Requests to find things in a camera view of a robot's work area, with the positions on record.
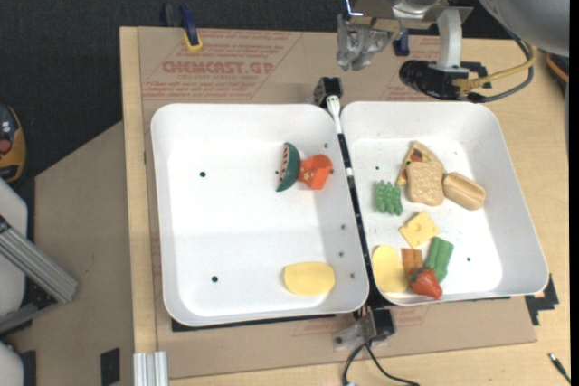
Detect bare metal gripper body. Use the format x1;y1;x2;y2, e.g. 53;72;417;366
344;0;459;35

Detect pizza slice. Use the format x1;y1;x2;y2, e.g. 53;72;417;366
395;140;443;187

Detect thin black and white rod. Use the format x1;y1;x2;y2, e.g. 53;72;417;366
326;95;377;286

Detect orange fries box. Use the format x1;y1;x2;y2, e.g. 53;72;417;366
297;154;335;192

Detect brown cardboard board red print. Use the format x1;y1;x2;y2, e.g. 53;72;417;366
137;25;539;380

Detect green watermelon slice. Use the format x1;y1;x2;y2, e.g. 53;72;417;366
274;141;302;193

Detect beige bread slice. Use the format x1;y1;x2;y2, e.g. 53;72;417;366
403;160;446;207

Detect white plastic tray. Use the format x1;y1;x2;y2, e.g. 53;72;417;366
149;102;370;327
338;99;550;307

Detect green pea pods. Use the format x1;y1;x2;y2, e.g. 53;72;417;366
375;179;404;216

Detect tan hot dog bun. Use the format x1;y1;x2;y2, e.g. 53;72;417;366
441;171;488;212

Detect yellow cheese slice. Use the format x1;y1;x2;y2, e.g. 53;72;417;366
398;211;441;249

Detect yellow potato chip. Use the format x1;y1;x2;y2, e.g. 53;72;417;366
282;260;337;297
370;243;410;294

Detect red strawberry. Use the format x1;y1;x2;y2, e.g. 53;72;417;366
410;267;444;301

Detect black cylinder on white bracket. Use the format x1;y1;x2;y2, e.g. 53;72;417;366
398;7;471;101

